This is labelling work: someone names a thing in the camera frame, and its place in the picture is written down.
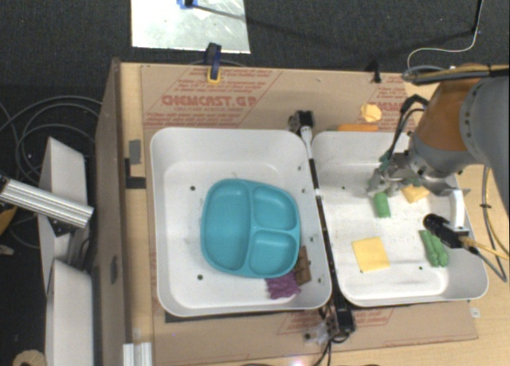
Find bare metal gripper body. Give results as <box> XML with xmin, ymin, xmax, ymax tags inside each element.
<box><xmin>377</xmin><ymin>153</ymin><xmax>471</xmax><ymax>198</ymax></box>

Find long green toy vegetable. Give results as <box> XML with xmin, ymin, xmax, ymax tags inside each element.
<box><xmin>418</xmin><ymin>229</ymin><xmax>449</xmax><ymax>268</ymax></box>

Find yellow orange crinkled chip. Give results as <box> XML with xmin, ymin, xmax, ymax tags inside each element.
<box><xmin>359</xmin><ymin>103</ymin><xmax>383</xmax><ymax>123</ymax></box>

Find short green toy vegetable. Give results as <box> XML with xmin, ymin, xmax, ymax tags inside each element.
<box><xmin>373</xmin><ymin>191</ymin><xmax>392</xmax><ymax>219</ymax></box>

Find yellow toy wedge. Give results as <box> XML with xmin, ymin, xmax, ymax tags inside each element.
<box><xmin>400</xmin><ymin>184</ymin><xmax>431</xmax><ymax>204</ymax></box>

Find thin black and white rod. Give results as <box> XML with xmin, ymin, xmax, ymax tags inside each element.
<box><xmin>300</xmin><ymin>126</ymin><xmax>348</xmax><ymax>316</ymax></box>

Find orange carrot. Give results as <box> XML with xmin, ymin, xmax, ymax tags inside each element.
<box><xmin>337</xmin><ymin>124</ymin><xmax>379</xmax><ymax>133</ymax></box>

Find black cylinder on white bracket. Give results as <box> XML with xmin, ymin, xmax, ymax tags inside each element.
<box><xmin>422</xmin><ymin>188</ymin><xmax>471</xmax><ymax>250</ymax></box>

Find brown cardboard board red print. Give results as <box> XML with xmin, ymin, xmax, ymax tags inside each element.
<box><xmin>139</xmin><ymin>63</ymin><xmax>479</xmax><ymax>353</ymax></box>

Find purple grapes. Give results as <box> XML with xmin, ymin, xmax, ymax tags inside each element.
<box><xmin>265</xmin><ymin>270</ymin><xmax>301</xmax><ymax>301</ymax></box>

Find yellow cheese slice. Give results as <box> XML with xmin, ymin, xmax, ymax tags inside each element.
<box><xmin>351</xmin><ymin>236</ymin><xmax>391</xmax><ymax>274</ymax></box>

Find blue divided plate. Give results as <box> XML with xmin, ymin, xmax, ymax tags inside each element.
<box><xmin>200</xmin><ymin>179</ymin><xmax>302</xmax><ymax>280</ymax></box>

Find white plastic tray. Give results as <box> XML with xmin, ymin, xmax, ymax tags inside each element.
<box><xmin>310</xmin><ymin>129</ymin><xmax>490</xmax><ymax>308</ymax></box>
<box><xmin>149</xmin><ymin>127</ymin><xmax>334</xmax><ymax>317</ymax></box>

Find brown chocolate bar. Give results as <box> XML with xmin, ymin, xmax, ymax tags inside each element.
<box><xmin>295</xmin><ymin>245</ymin><xmax>313</xmax><ymax>286</ymax></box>

